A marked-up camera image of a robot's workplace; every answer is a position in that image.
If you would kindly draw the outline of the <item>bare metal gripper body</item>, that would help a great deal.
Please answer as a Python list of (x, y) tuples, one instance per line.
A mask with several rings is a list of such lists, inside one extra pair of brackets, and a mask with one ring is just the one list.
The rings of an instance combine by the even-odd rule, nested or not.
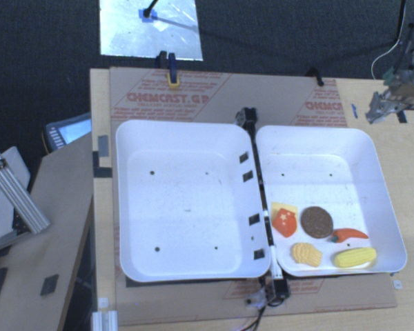
[(386, 99), (414, 109), (414, 68), (398, 70), (393, 75)]

